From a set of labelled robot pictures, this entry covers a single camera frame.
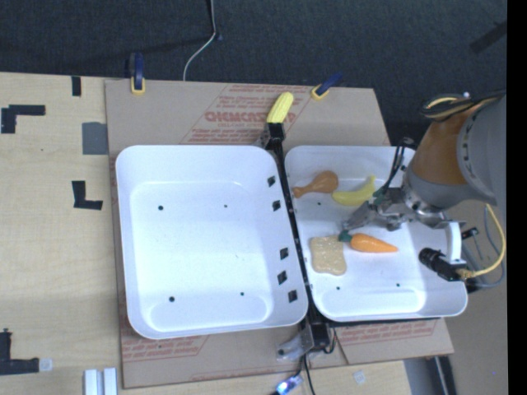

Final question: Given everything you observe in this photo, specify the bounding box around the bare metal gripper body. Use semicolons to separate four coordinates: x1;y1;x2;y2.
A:
369;188;447;226

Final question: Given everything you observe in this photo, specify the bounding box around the yellow banana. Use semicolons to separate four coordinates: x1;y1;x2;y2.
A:
331;174;378;207

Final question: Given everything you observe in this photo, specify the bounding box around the thin black rod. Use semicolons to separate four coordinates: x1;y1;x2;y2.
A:
273;137;326;337

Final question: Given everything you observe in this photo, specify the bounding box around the brown cardboard board red print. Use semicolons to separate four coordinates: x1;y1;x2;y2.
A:
104;79;455;390

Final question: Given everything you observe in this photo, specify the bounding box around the beige bread slice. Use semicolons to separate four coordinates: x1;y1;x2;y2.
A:
309;235;348;277

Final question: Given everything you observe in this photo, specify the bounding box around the black cylinder on white bracket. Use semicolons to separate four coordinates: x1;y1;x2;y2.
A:
417;219;469;283

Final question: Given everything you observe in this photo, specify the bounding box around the yellow corn cob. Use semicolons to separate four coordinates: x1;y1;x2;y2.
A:
265;91;295;125

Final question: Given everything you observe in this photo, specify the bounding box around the orange carrot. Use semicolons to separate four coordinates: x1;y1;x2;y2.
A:
338;230;400;255

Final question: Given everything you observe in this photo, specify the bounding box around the brown chicken drumstick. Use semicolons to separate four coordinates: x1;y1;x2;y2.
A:
291;170;340;199

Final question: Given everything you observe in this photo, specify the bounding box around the white plastic tray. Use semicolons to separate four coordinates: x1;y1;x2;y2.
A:
114;144;310;341
283;144;469;323

